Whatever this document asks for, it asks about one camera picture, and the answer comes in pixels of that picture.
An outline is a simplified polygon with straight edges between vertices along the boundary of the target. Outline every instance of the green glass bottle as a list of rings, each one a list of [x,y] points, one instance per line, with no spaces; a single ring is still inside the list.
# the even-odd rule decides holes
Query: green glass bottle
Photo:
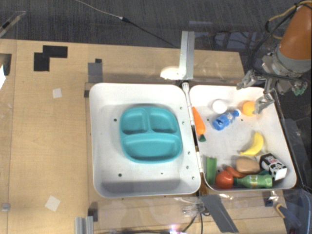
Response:
[[[247,175],[244,178],[234,178],[234,185],[243,185],[248,188],[271,188],[271,175]]]

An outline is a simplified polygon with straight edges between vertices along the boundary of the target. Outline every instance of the teal divided plate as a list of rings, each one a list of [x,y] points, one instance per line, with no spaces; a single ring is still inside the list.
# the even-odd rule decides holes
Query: teal divided plate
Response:
[[[123,112],[120,141],[124,154],[140,163],[161,163],[177,158],[182,139],[176,117],[159,107],[135,107]]]

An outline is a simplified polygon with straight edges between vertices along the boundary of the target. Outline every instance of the banana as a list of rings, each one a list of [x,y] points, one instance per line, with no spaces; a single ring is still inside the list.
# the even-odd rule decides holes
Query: banana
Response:
[[[253,144],[251,145],[251,147],[244,152],[240,152],[240,155],[255,156],[257,153],[260,152],[263,146],[263,142],[264,140],[261,133],[256,132],[253,136]]]

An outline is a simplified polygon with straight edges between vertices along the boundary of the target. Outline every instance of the white paper square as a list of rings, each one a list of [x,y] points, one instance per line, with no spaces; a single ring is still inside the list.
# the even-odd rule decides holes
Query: white paper square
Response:
[[[59,207],[60,200],[56,197],[50,196],[48,201],[45,204],[45,207],[51,211],[56,212]]]
[[[60,97],[62,97],[61,89],[60,88],[53,89],[53,98],[56,99]]]

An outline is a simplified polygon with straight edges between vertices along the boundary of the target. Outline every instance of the orange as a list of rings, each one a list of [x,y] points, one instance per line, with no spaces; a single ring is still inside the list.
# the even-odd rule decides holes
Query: orange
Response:
[[[243,110],[242,110],[242,113],[244,115],[247,115],[247,116],[254,116],[253,114],[253,111],[254,111],[254,102],[253,101],[247,101],[243,104]]]

